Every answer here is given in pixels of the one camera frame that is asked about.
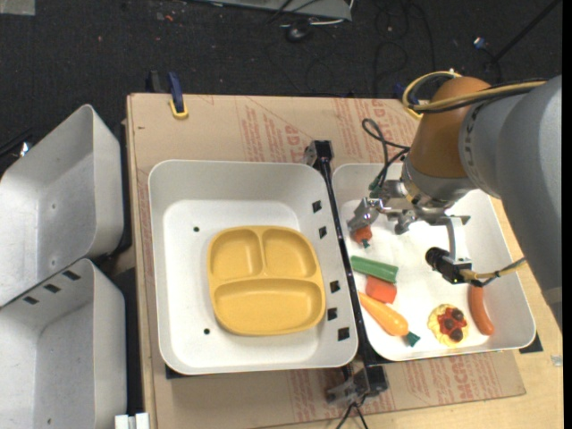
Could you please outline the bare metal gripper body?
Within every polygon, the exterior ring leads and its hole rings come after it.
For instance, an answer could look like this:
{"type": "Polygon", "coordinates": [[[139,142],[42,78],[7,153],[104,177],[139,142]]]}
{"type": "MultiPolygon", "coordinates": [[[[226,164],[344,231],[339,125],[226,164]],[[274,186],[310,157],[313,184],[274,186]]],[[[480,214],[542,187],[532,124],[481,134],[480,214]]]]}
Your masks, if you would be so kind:
{"type": "Polygon", "coordinates": [[[448,209],[448,202],[434,199],[408,181],[385,180],[370,190],[370,198],[378,199],[382,212],[402,223],[423,220],[434,222],[448,209]]]}

